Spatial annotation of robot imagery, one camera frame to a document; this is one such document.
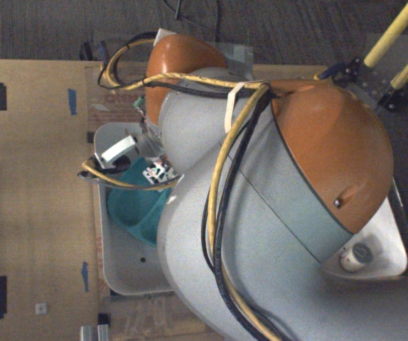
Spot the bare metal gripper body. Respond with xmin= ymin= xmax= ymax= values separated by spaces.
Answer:
xmin=139 ymin=109 xmax=165 ymax=156

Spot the white black red printed packet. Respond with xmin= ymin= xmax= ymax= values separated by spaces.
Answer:
xmin=141 ymin=156 xmax=184 ymax=187

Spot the teal divided plate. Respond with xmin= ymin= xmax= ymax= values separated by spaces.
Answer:
xmin=106 ymin=156 xmax=173 ymax=248

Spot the white plastic tray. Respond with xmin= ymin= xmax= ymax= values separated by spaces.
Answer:
xmin=321 ymin=178 xmax=408 ymax=281
xmin=92 ymin=121 xmax=177 ymax=296

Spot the small white bottle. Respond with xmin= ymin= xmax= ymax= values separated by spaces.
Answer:
xmin=338 ymin=242 xmax=374 ymax=274

